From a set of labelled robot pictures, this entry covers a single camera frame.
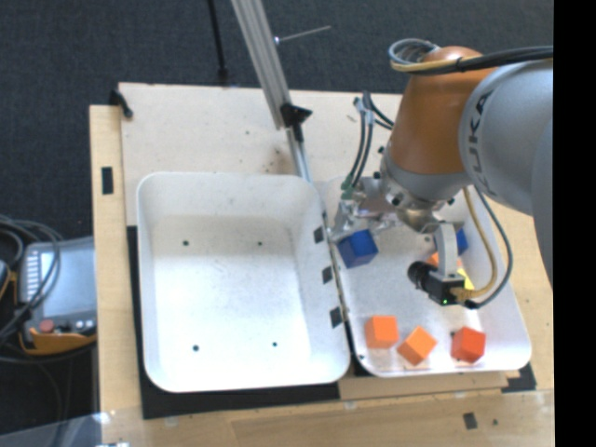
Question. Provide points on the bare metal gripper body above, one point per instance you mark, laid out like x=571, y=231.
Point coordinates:
x=377, y=198

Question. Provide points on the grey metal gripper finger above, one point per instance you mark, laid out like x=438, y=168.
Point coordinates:
x=382, y=227
x=342, y=224

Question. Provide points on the blue cube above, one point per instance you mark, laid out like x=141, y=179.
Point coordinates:
x=461, y=241
x=359, y=249

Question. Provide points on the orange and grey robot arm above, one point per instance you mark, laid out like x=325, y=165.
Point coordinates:
x=433, y=119

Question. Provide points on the orange cube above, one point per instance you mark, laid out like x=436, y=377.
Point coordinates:
x=382, y=331
x=434, y=259
x=416, y=345

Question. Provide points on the white plastic tray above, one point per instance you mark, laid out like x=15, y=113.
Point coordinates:
x=400, y=296
x=223, y=287

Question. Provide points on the yellow cube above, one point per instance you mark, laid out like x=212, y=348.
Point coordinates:
x=464, y=278

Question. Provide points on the red cube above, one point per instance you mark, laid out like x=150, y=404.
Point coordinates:
x=468, y=345

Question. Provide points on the pale wood board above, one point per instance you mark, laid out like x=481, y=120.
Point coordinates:
x=200, y=128

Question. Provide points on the black cylinder on white bracket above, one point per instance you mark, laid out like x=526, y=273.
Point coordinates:
x=437, y=282

